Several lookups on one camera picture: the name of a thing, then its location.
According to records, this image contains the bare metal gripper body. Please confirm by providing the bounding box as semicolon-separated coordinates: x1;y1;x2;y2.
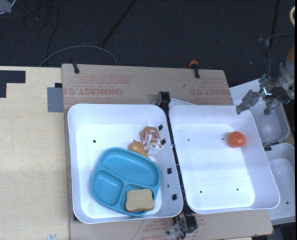
260;68;296;105

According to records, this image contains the white plastic tray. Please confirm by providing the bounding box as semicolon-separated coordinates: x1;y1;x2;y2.
67;103;184;225
263;142;296;225
229;78;290;146
168;104;281;215

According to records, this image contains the orange toy tomato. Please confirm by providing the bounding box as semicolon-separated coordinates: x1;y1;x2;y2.
227;131;246;148

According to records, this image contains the thin black rod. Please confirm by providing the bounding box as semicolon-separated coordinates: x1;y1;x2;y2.
161;101;192;217

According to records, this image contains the orange and white carton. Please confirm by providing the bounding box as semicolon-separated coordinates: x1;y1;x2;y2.
139;120;164;157

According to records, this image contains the tan toy pear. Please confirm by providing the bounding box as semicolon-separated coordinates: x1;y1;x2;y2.
128;140;150;160

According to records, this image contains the blue divided plate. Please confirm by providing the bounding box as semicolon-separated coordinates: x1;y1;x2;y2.
90;147;162;217

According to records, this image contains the brown cardboard board, red print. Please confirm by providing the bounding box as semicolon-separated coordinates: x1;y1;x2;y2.
61;63;275;240

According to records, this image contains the tan bread slice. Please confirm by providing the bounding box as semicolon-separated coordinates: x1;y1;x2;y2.
125;188;156;213

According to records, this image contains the black block with thin wires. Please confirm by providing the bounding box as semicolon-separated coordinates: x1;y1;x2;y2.
183;214;198;234

